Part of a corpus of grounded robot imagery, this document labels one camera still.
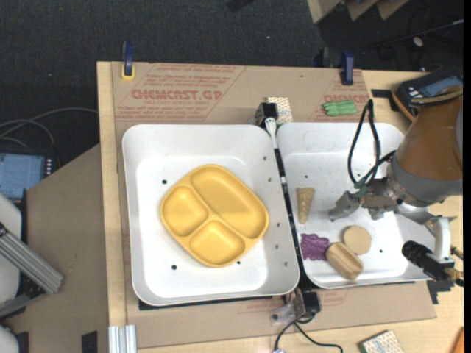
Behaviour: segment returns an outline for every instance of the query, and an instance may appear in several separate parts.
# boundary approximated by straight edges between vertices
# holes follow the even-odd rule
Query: ice cream cone toy
[[[301,224],[308,220],[309,209],[311,208],[312,199],[314,198],[314,189],[312,187],[304,187],[296,189],[297,197],[297,214]]]

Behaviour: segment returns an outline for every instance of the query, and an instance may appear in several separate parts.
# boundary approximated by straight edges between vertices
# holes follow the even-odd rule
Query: yellow plate
[[[186,251],[211,267],[234,263],[263,237],[269,223],[263,202],[219,165],[185,175],[163,197],[160,218]]]

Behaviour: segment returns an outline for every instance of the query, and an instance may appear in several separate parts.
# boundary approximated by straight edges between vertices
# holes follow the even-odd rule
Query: black carpet
[[[362,69],[463,67],[463,25],[427,36],[424,51],[404,42],[369,46],[463,18],[464,0],[411,0],[386,21],[373,7],[353,22],[339,5],[317,25],[306,0],[0,0],[0,10],[0,135],[12,119],[96,109],[96,61],[120,60],[124,40],[137,61],[309,67],[327,47],[334,65],[349,49]],[[93,113],[38,122],[53,134],[62,164],[98,143]],[[33,125],[8,137],[49,145]]]

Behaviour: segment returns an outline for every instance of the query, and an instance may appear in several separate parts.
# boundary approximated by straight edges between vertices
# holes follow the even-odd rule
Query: blue clamp
[[[121,78],[124,81],[133,81],[135,77],[135,68],[132,64],[134,45],[129,41],[124,41],[122,50],[123,65],[121,66]]]
[[[343,85],[353,85],[353,54],[345,50],[340,54],[340,79]]]

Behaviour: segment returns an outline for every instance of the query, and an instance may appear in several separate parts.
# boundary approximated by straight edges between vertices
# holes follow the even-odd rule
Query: wooden table
[[[121,243],[121,217],[116,173],[116,136],[113,106],[113,83],[111,63],[99,62],[97,76],[99,86],[100,145],[102,154],[103,208],[105,217],[105,245],[107,269],[108,317],[110,326],[125,326],[127,310],[124,292],[124,267]],[[364,71],[368,90],[392,89],[394,85],[417,76],[417,73],[393,71]],[[394,124],[402,132],[408,128],[409,121],[401,114],[392,113],[385,99],[375,99],[377,121]],[[442,215],[457,215],[451,224],[452,241],[457,247],[463,246],[462,224],[463,204],[461,197],[451,197],[445,203],[432,206],[431,212]],[[372,325],[312,332],[311,336],[321,342],[332,342],[343,346],[344,352],[359,352],[358,342],[382,331],[392,329],[400,339],[405,352],[444,353],[452,352],[464,326],[463,289],[454,287],[449,293],[439,294],[436,306],[438,318],[427,321],[413,321],[400,324]],[[239,353],[272,352],[276,336],[245,338],[207,343],[167,346],[141,349],[140,352],[192,352],[192,353]],[[283,336],[281,346],[287,352],[334,352],[334,349],[314,348],[299,333]]]

